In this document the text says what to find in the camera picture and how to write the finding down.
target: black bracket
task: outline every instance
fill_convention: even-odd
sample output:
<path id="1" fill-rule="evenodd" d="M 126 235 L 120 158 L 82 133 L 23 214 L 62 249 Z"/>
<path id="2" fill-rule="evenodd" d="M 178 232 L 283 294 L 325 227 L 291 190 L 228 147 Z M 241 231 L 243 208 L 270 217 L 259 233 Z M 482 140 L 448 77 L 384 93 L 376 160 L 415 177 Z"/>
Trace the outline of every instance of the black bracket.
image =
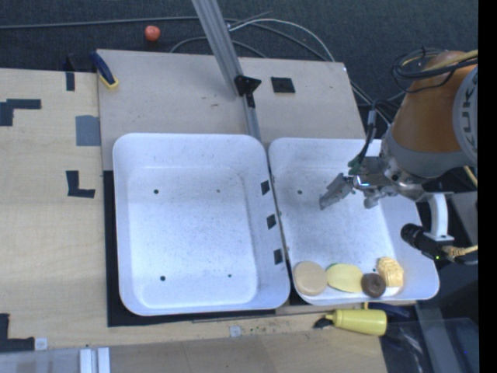
<path id="1" fill-rule="evenodd" d="M 258 80 L 257 78 L 248 78 L 244 75 L 238 75 L 235 77 L 235 85 L 238 90 L 238 94 L 246 97 L 248 106 L 251 108 L 255 108 L 253 93 L 261 83 L 262 80 Z"/>

